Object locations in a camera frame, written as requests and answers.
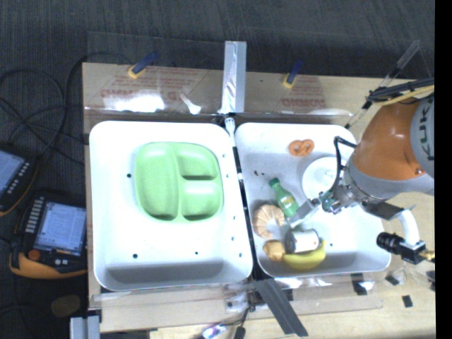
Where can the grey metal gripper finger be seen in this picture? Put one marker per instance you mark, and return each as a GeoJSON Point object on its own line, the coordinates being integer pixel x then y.
{"type": "Point", "coordinates": [301, 221]}
{"type": "Point", "coordinates": [306, 209]}

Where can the white can with dark end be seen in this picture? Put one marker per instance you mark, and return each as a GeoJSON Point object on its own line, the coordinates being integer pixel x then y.
{"type": "Point", "coordinates": [303, 241]}

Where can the tan croissant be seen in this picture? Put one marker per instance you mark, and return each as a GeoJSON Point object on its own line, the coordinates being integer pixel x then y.
{"type": "Point", "coordinates": [265, 217]}

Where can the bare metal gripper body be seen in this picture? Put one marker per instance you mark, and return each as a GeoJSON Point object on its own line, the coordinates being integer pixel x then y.
{"type": "Point", "coordinates": [356, 197]}

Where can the brown cardboard board, red print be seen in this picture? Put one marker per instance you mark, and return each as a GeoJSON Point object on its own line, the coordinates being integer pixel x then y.
{"type": "Point", "coordinates": [268, 94]}

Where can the small tan bread roll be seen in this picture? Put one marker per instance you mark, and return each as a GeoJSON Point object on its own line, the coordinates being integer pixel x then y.
{"type": "Point", "coordinates": [274, 250]}

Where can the orange pretzel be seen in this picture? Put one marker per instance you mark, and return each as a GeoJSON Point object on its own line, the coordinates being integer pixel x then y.
{"type": "Point", "coordinates": [296, 149]}

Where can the green divided plate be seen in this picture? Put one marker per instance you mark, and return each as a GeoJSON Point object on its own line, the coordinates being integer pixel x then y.
{"type": "Point", "coordinates": [166, 182]}

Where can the yellow banana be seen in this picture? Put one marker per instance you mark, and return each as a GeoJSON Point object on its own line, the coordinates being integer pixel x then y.
{"type": "Point", "coordinates": [307, 260]}

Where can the white plastic tray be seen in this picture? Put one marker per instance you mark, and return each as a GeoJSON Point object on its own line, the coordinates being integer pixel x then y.
{"type": "Point", "coordinates": [353, 242]}
{"type": "Point", "coordinates": [169, 253]}

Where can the white round bowl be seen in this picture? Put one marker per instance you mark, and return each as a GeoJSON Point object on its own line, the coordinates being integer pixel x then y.
{"type": "Point", "coordinates": [318, 178]}

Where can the black cylinder on white bracket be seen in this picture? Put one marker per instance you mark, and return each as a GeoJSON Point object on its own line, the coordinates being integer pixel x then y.
{"type": "Point", "coordinates": [406, 245]}

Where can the green plastic bottle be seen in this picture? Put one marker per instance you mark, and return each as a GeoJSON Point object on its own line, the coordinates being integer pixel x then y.
{"type": "Point", "coordinates": [286, 200]}

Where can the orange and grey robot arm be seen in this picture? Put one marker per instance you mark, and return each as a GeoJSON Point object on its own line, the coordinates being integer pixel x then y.
{"type": "Point", "coordinates": [385, 143]}

